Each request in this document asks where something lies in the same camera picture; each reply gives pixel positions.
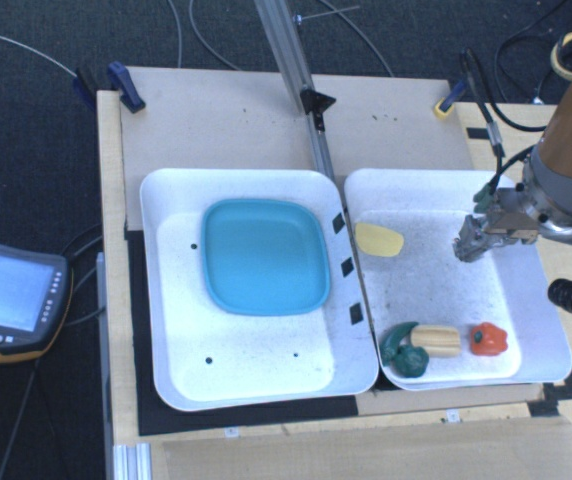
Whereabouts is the yellow oval slice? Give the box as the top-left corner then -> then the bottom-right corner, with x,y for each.
354,221 -> 406,258

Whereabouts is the white plastic tray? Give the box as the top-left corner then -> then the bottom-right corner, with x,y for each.
139,167 -> 380,413
343,167 -> 572,392

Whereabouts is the orange bell pepper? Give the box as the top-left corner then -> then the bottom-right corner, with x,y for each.
469,321 -> 510,357

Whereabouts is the pale brown flat board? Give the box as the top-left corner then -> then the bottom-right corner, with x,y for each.
118,66 -> 547,418

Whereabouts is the black cylinder on white bracket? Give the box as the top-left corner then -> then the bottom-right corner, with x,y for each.
539,220 -> 572,325

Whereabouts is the green broccoli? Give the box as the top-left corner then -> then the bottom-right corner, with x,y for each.
393,345 -> 431,379

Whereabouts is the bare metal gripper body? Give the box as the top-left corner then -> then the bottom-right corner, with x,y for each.
475,181 -> 550,245

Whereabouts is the green chili pepper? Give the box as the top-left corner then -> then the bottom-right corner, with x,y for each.
378,321 -> 420,367

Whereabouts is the blue plate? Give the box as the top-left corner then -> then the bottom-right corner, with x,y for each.
200,197 -> 331,317

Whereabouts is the tan bread loaf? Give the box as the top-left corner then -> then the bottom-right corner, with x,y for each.
410,324 -> 463,359

